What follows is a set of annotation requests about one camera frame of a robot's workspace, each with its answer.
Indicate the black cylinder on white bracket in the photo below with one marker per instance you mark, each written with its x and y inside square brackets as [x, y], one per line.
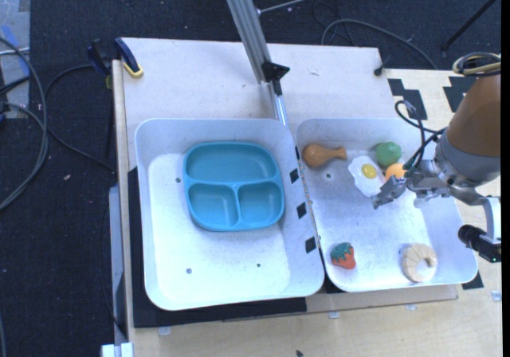
[478, 242]

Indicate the orange ball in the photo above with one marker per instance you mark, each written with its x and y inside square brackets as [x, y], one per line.
[394, 171]

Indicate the blue divided plate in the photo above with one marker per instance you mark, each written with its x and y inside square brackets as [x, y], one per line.
[231, 166]

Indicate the beige croissant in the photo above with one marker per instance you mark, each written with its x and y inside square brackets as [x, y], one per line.
[414, 265]

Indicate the green apple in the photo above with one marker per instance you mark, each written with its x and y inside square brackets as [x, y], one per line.
[388, 153]

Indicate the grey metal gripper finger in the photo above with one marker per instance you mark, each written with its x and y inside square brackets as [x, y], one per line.
[428, 198]
[390, 190]

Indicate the white plastic tray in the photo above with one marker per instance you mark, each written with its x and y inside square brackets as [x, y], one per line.
[223, 264]
[370, 228]

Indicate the brown chicken drumstick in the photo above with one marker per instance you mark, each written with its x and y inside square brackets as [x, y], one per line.
[316, 155]

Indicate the thin black and white rod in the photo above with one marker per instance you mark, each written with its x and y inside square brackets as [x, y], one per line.
[280, 108]

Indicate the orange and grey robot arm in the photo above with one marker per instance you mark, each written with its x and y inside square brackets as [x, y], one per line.
[476, 120]

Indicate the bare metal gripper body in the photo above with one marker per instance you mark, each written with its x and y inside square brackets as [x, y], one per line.
[428, 176]

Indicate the red strawberry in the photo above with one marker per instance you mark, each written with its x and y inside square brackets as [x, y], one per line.
[344, 257]

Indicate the pale flat board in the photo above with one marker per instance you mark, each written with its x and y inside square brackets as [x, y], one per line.
[191, 88]

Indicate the white fried egg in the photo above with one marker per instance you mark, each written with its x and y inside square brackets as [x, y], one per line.
[366, 178]

